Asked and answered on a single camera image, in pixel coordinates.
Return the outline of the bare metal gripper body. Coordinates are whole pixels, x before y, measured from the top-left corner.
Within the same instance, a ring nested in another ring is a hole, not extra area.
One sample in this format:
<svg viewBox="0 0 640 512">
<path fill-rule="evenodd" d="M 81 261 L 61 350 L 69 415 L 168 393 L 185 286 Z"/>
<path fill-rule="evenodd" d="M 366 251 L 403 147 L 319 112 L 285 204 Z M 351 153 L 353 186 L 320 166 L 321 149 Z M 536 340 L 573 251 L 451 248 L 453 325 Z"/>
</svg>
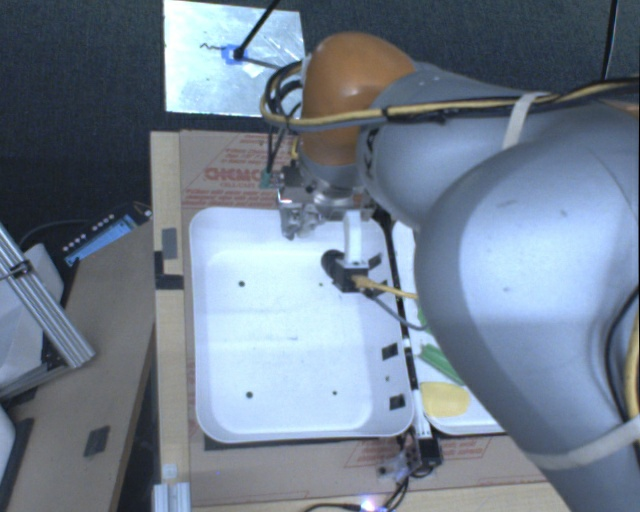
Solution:
<svg viewBox="0 0 640 512">
<path fill-rule="evenodd" d="M 347 211 L 356 210 L 367 217 L 371 198 L 365 191 L 354 165 L 316 166 L 296 164 L 282 168 L 278 180 L 278 209 L 315 205 L 322 223 L 341 221 Z"/>
</svg>

